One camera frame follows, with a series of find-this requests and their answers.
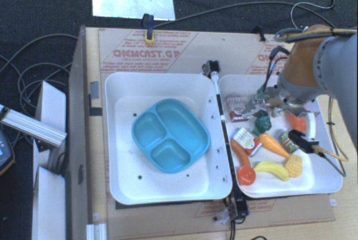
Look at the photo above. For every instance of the orange carrot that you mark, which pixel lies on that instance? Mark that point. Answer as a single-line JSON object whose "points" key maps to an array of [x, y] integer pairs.
{"points": [[272, 143]]}

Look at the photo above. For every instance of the orange wedge-shaped toy food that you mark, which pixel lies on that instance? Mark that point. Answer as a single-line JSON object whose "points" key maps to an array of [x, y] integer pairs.
{"points": [[297, 122]]}

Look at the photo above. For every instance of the green and red can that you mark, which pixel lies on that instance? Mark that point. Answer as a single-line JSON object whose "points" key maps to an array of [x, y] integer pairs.
{"points": [[286, 143]]}

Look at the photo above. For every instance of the yellow and red carton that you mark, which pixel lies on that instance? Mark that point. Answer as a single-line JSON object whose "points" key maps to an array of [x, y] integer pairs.
{"points": [[246, 139]]}

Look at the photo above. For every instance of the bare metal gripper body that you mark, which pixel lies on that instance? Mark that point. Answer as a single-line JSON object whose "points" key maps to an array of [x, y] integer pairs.
{"points": [[282, 100]]}

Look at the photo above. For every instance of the green broccoli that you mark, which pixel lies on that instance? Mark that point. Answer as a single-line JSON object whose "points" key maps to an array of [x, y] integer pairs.
{"points": [[263, 124]]}

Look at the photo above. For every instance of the thin black and white rod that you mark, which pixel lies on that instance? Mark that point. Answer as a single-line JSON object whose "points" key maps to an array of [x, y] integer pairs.
{"points": [[221, 113]]}

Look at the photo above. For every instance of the blue divided plate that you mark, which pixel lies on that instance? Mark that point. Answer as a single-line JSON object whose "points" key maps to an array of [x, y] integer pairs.
{"points": [[170, 135]]}

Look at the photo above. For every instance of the red-orange round fruit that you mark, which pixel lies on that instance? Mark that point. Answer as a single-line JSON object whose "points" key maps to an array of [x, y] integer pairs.
{"points": [[246, 176]]}

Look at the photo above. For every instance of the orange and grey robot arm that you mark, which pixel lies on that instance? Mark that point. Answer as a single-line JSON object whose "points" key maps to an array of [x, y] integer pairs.
{"points": [[330, 65]]}

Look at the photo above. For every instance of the yellow ridged biscuit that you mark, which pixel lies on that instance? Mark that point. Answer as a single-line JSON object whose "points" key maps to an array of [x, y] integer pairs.
{"points": [[293, 166]]}

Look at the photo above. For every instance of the brown cardboard board red print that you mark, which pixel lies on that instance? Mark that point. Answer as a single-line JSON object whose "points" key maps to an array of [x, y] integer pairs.
{"points": [[173, 60]]}

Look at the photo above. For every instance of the red and white packet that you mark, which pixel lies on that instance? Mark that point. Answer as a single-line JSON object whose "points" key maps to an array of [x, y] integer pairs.
{"points": [[235, 108]]}

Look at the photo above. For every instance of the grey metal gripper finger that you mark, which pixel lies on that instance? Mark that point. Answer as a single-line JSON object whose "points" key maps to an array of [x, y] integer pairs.
{"points": [[251, 107], [274, 113]]}

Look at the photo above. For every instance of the orange sausage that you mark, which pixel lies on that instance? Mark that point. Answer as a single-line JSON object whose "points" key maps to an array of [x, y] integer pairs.
{"points": [[241, 153]]}

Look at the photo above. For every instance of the yellow banana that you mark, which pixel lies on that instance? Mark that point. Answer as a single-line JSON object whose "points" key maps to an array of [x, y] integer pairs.
{"points": [[272, 170]]}

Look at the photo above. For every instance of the white plastic tray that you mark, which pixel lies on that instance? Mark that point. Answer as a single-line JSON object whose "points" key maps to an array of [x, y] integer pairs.
{"points": [[123, 177], [279, 188]]}

